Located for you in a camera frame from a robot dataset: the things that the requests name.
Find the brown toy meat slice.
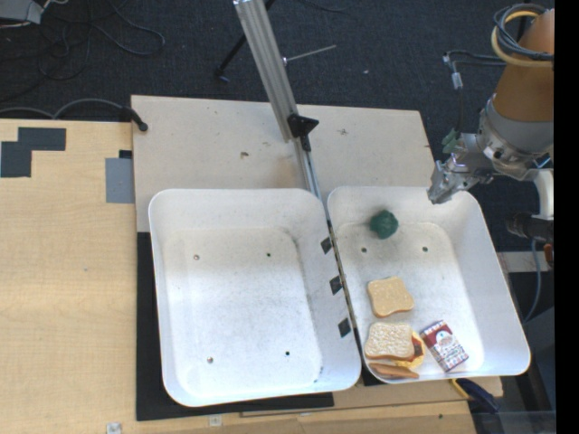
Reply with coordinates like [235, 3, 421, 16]
[367, 362, 421, 382]

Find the pale wood board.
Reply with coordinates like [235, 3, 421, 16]
[130, 95, 504, 418]

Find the white plastic tray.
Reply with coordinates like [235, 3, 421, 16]
[147, 187, 363, 409]
[326, 184, 532, 385]

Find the toy toast sandwich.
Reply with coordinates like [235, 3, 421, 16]
[363, 321, 427, 371]

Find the green broccoli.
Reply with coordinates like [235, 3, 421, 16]
[368, 209, 400, 241]

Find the tan bread slice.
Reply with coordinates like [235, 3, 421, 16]
[365, 275, 416, 319]

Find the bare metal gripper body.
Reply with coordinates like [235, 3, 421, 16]
[441, 133, 552, 185]

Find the black cylinder on white bracket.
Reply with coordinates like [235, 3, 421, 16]
[505, 167, 555, 244]

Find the red and white carton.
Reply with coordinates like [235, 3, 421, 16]
[419, 319, 470, 373]

